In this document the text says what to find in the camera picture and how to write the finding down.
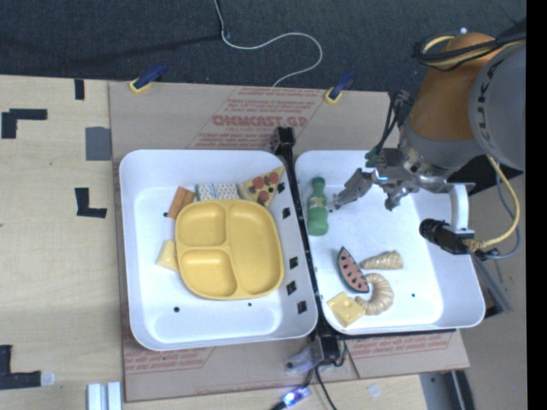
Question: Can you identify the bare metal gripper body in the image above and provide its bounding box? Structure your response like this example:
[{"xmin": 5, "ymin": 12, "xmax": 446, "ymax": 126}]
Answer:
[{"xmin": 373, "ymin": 147, "xmax": 449, "ymax": 195}]

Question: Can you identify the brown cardboard board red print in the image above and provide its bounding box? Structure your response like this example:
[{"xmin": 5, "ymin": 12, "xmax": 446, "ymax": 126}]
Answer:
[{"xmin": 108, "ymin": 81, "xmax": 471, "ymax": 403}]

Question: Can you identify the white plastic tray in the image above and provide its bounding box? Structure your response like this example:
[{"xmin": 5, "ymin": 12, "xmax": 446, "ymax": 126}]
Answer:
[
  {"xmin": 118, "ymin": 149, "xmax": 320, "ymax": 353},
  {"xmin": 294, "ymin": 149, "xmax": 486, "ymax": 336}
]

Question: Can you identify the green bottle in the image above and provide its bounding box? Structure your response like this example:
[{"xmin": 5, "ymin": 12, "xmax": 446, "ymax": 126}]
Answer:
[{"xmin": 307, "ymin": 177, "xmax": 331, "ymax": 237}]

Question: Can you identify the pizza slice toy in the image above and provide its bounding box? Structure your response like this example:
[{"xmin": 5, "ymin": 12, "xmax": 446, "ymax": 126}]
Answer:
[{"xmin": 237, "ymin": 165, "xmax": 286, "ymax": 208}]

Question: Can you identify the watermelon slice toy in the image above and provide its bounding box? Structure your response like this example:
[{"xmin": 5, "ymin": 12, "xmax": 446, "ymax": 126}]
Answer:
[{"xmin": 336, "ymin": 246, "xmax": 371, "ymax": 295}]

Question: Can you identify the yellow divided plate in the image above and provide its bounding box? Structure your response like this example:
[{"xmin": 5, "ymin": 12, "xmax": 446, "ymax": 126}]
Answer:
[{"xmin": 174, "ymin": 198, "xmax": 285, "ymax": 302}]

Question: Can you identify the yellow cheese wedge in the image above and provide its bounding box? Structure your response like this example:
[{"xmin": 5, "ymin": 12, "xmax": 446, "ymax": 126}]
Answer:
[
  {"xmin": 155, "ymin": 239, "xmax": 180, "ymax": 272},
  {"xmin": 326, "ymin": 290, "xmax": 368, "ymax": 328}
]

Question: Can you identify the black block with thin wires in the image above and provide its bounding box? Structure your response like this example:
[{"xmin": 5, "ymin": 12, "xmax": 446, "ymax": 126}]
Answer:
[
  {"xmin": 308, "ymin": 331, "xmax": 348, "ymax": 367},
  {"xmin": 270, "ymin": 126, "xmax": 297, "ymax": 157}
]

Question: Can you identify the beige curved croissant toy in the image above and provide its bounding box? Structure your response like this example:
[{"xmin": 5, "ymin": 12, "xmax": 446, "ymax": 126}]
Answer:
[{"xmin": 354, "ymin": 272, "xmax": 395, "ymax": 316}]

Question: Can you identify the orange cracker toy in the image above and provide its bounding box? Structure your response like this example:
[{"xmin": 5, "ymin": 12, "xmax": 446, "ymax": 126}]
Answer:
[{"xmin": 166, "ymin": 185, "xmax": 197, "ymax": 220}]

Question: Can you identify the thin black rod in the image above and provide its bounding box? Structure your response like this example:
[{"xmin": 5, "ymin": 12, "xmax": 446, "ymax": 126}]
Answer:
[{"xmin": 285, "ymin": 143, "xmax": 330, "ymax": 337}]

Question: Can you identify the black cylinder on white bracket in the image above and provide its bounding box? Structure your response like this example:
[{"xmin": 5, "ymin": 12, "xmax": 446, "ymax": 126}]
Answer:
[{"xmin": 418, "ymin": 183, "xmax": 476, "ymax": 255}]

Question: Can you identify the white patterned packet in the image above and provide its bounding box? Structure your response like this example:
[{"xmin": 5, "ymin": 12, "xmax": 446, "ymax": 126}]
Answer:
[{"xmin": 194, "ymin": 182, "xmax": 240, "ymax": 202}]

